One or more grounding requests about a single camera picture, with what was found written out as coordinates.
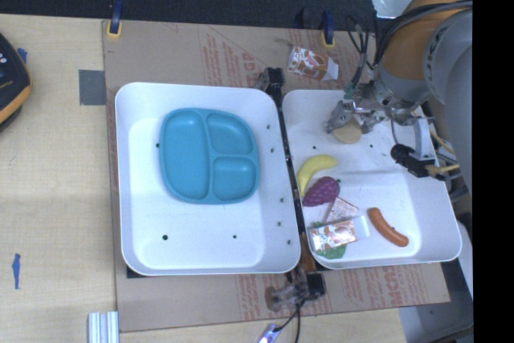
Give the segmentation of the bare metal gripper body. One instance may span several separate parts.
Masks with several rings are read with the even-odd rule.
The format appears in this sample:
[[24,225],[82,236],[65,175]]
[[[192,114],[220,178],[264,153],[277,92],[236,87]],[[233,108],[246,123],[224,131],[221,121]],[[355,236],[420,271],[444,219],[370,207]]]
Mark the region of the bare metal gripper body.
[[379,80],[358,84],[353,93],[353,101],[356,108],[368,112],[383,112],[394,121],[407,121],[418,107],[417,102],[409,102],[394,95]]

